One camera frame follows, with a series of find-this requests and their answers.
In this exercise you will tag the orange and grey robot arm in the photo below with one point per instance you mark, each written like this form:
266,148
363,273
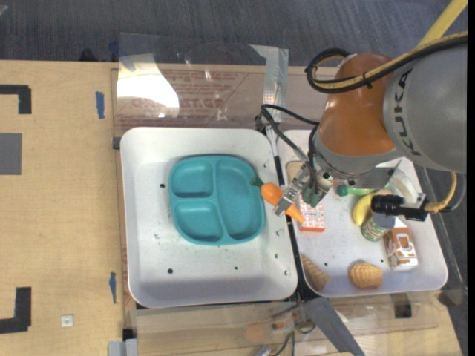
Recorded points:
371,124

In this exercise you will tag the tan biscuit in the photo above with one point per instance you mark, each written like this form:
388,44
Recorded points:
294,169

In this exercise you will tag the black cylinder on white bracket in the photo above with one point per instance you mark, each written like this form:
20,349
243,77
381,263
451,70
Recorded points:
387,204

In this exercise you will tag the orange toy carrot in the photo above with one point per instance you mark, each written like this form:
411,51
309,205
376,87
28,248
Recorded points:
271,193

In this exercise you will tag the brown and white carton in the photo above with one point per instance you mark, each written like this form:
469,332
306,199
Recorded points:
401,250

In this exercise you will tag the green can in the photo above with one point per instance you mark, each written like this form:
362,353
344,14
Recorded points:
372,231

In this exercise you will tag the tan waffle cone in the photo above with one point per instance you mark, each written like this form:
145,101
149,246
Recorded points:
315,274

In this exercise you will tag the green bottle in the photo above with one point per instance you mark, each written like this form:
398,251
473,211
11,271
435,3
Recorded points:
347,190

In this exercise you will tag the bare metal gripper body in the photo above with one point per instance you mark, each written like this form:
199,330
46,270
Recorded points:
299,182

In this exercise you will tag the teal divided plate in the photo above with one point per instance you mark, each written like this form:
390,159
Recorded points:
222,206

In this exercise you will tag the yellow banana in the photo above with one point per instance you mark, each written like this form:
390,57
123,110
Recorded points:
360,210

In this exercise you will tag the tan ridged bread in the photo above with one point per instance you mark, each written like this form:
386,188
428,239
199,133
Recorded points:
365,276

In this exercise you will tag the orange and white carton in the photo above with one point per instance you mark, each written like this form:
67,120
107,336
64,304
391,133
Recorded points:
312,219

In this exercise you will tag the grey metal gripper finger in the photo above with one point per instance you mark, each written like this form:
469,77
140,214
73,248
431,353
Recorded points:
282,205

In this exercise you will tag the white plastic tray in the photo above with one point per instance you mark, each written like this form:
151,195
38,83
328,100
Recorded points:
345,250
208,269

